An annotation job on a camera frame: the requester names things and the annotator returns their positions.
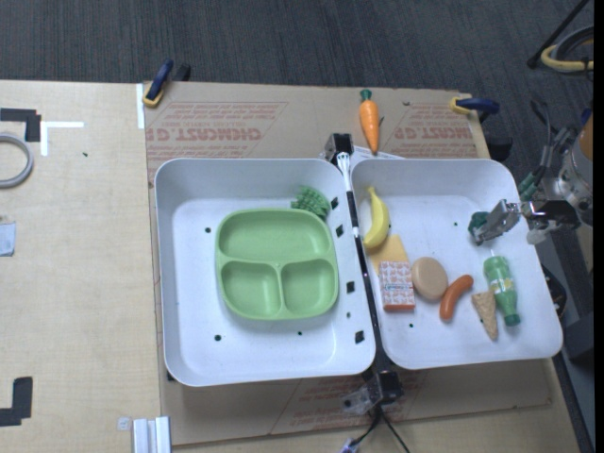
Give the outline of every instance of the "wooden table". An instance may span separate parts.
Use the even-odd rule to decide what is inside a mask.
[[[17,225],[14,255],[0,258],[0,409],[10,407],[15,378],[33,378],[31,417],[0,428],[2,451],[127,452],[127,420],[161,415],[137,90],[134,84],[0,82],[0,108],[36,109],[47,122],[83,123],[50,128],[46,156],[39,143],[31,144],[35,165],[28,180],[0,190],[0,219]],[[0,123],[0,132],[23,130]],[[0,145],[0,178],[21,162],[19,150]],[[414,420],[396,429],[412,452],[579,451],[551,360],[543,366],[548,405]],[[363,431],[179,451],[333,452]],[[384,425],[362,450],[402,451]]]

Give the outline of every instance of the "green bottle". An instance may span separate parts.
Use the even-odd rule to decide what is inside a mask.
[[[520,324],[520,316],[516,311],[518,292],[508,261],[504,257],[490,257],[484,261],[484,275],[489,282],[489,290],[495,293],[495,303],[503,313],[506,326]]]

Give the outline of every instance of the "white tape marking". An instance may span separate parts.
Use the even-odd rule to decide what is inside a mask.
[[[51,127],[84,127],[83,121],[42,121],[40,123],[40,154],[48,156],[48,129]]]
[[[144,103],[143,103],[144,85],[137,84],[136,86],[136,111],[139,121],[139,129],[144,129]]]

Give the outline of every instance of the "banana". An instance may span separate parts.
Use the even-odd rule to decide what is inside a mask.
[[[386,204],[376,194],[373,186],[367,188],[371,196],[371,227],[362,239],[365,248],[372,249],[381,245],[388,236],[390,227],[390,212]]]

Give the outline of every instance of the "hot dog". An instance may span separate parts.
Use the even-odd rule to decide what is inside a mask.
[[[474,279],[472,276],[464,275],[454,280],[451,285],[447,287],[443,298],[441,299],[441,319],[449,321],[453,317],[453,310],[455,304],[460,298],[461,294],[470,289],[474,285]]]

